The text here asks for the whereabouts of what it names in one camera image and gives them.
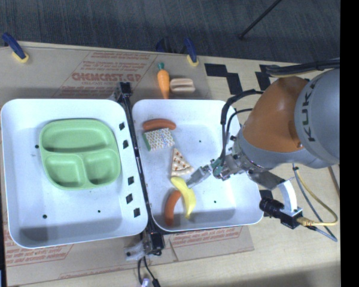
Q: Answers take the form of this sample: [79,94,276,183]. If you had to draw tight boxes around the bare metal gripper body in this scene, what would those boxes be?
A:
[211,152,260,181]

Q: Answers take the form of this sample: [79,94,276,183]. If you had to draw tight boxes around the yellow banana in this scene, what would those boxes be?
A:
[170,175,197,220]

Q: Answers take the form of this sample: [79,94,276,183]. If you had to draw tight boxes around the pizza slice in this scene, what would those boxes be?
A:
[170,147,196,178]

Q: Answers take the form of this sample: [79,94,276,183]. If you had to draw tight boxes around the white plastic tray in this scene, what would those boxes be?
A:
[0,98,148,249]
[131,99,264,233]

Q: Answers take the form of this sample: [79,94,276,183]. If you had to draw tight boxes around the orange-brown sausage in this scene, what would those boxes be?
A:
[142,118,177,132]
[163,190,184,227]

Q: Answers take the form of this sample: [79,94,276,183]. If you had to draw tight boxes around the white patterned packet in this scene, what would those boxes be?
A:
[142,127,176,152]

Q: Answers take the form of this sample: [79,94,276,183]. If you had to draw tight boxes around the thin black rod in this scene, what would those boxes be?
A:
[121,93,157,236]

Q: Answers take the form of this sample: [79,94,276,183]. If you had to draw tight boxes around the beige hot dog bun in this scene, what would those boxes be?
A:
[169,77,196,94]

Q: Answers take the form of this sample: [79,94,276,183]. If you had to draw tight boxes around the orange carrot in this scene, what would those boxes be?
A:
[156,62,171,99]

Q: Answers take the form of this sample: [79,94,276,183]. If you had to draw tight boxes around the green divided plate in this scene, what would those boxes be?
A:
[38,118,122,191]

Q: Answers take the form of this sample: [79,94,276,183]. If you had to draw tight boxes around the brown cardboard board, red print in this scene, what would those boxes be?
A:
[0,40,255,286]

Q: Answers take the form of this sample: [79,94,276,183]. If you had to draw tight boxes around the black cylinder on white bracket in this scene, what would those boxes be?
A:
[259,179,303,230]

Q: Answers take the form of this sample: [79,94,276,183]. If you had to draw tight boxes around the black block with thin wires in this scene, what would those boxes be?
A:
[118,81,133,99]
[141,231,166,256]

